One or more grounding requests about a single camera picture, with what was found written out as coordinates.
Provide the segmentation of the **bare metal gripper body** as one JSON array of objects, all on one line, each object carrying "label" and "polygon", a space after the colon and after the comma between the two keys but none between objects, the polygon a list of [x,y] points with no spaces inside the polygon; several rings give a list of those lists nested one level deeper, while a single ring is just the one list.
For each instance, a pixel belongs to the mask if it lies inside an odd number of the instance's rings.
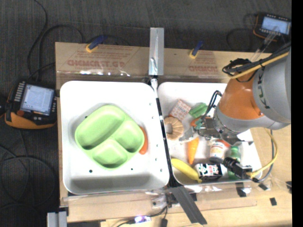
[{"label": "bare metal gripper body", "polygon": [[198,135],[204,137],[206,140],[213,138],[222,139],[220,133],[214,127],[214,121],[211,117],[206,117],[203,120],[201,128],[198,130]]}]

